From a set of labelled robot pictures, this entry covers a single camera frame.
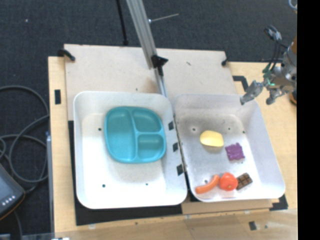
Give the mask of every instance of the blue plate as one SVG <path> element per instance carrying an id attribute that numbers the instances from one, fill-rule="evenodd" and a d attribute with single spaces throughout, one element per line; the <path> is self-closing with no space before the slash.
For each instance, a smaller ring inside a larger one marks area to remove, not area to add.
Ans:
<path id="1" fill-rule="evenodd" d="M 166 152 L 160 117 L 150 109 L 121 106 L 105 116 L 104 136 L 109 154 L 127 164 L 151 163 Z"/>

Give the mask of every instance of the purple block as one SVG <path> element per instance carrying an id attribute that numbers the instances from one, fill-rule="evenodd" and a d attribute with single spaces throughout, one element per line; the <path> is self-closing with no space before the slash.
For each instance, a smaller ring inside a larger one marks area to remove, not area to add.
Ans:
<path id="1" fill-rule="evenodd" d="M 245 158 L 244 152 L 242 150 L 242 146 L 240 146 L 238 142 L 236 144 L 226 146 L 225 150 L 230 161 L 240 160 Z"/>

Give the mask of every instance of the dark floor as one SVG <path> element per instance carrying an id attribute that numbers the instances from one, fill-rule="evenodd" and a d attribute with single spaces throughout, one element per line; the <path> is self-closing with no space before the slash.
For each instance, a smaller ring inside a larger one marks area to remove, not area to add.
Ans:
<path id="1" fill-rule="evenodd" d="M 140 46 L 126 1 L 120 1 L 129 45 Z M 157 48 L 226 51 L 230 61 L 252 62 L 272 56 L 274 44 L 264 34 L 266 26 L 275 26 L 286 45 L 297 33 L 297 15 L 288 0 L 143 2 L 150 19 L 179 14 L 151 24 Z M 56 56 L 64 44 L 121 46 L 116 0 L 0 0 L 0 88 L 26 86 L 48 105 L 48 56 Z M 0 138 L 20 133 L 45 114 L 32 93 L 0 89 Z M 44 121 L 27 134 L 45 142 L 47 131 L 48 121 Z M 7 147 L 12 142 L 8 139 Z M 45 155 L 43 146 L 23 139 L 12 153 L 12 162 L 23 177 L 37 179 Z M 0 162 L 8 168 L 5 158 Z M 49 232 L 48 182 L 39 184 L 16 211 L 24 235 Z M 0 221 L 0 234 L 17 236 L 17 227 L 11 214 Z"/>

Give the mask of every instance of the wooden table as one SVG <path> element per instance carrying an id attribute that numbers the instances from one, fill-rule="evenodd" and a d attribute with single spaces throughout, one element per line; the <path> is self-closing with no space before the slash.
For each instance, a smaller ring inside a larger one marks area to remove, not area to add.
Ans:
<path id="1" fill-rule="evenodd" d="M 227 64 L 227 68 L 233 76 L 245 76 L 249 84 L 252 80 L 261 80 L 261 72 L 264 66 L 265 63 L 229 62 Z M 199 210 L 199 213 L 196 213 L 197 206 L 189 206 L 186 208 L 186 213 L 190 212 L 192 214 L 191 216 L 183 214 L 177 216 L 131 219 L 77 226 L 75 219 L 70 140 L 68 132 L 65 58 L 48 58 L 48 76 L 52 139 L 51 151 L 53 157 L 54 228 L 56 233 L 81 232 L 82 236 L 85 236 L 85 232 L 88 232 L 88 234 L 92 234 L 94 232 L 95 237 L 91 235 L 91 239 L 102 239 L 101 236 L 105 233 L 109 232 L 111 234 L 111 232 L 113 232 L 112 234 L 120 234 L 122 236 L 121 238 L 125 239 L 125 229 L 128 230 L 128 232 L 131 232 L 126 235 L 128 239 L 134 239 L 133 232 L 136 230 L 135 226 L 145 225 L 144 228 L 139 229 L 140 236 L 142 236 L 141 234 L 144 230 L 148 230 L 148 228 L 150 229 L 150 227 L 152 227 L 154 230 L 158 231 L 158 236 L 152 236 L 152 238 L 164 239 L 166 234 L 164 234 L 165 230 L 163 231 L 163 228 L 167 225 L 168 230 L 175 231 L 173 227 L 173 225 L 175 225 L 175 229 L 178 230 L 177 232 L 179 234 L 177 235 L 177 239 L 179 239 L 179 237 L 182 239 L 183 236 L 185 237 L 183 239 L 189 239 L 188 237 L 193 236 L 193 234 L 190 232 L 191 224 L 187 225 L 186 219 L 192 218 L 193 220 L 201 220 L 202 218 L 206 218 L 206 223 L 208 223 L 210 220 L 217 220 L 217 217 L 220 217 L 221 215 L 226 217 L 228 217 L 228 215 L 241 217 L 245 215 L 252 216 L 255 213 L 263 213 L 264 218 L 268 218 L 274 217 L 275 214 L 278 213 L 269 212 L 268 209 L 271 202 L 278 202 L 278 200 L 270 200 L 269 202 L 263 200 L 262 202 L 258 201 L 256 204 L 251 203 L 250 205 L 252 209 L 250 209 L 250 211 L 246 209 L 245 205 L 243 206 L 245 210 L 234 210 L 232 205 L 228 207 L 223 204 L 221 207 L 217 208 L 215 212 L 208 213 L 206 209 L 204 209 Z M 239 94 L 244 93 L 240 82 L 235 82 L 235 88 Z M 55 90 L 60 90 L 61 102 L 58 105 L 55 104 Z M 269 93 L 264 90 L 256 101 L 261 108 L 262 116 L 285 181 L 285 196 L 289 207 L 289 210 L 285 212 L 285 215 L 281 213 L 281 216 L 278 216 L 277 218 L 284 217 L 286 220 L 289 216 L 290 227 L 295 231 L 295 218 L 298 213 L 297 107 L 291 103 L 288 95 L 277 99 L 276 103 L 272 105 L 266 105 L 266 99 L 269 96 L 268 94 Z"/>

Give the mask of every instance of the black device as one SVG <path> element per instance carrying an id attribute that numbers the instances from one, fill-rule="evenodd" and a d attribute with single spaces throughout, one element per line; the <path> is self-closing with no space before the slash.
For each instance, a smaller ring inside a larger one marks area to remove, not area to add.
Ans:
<path id="1" fill-rule="evenodd" d="M 11 213 L 25 198 L 25 190 L 0 164 L 0 220 Z"/>

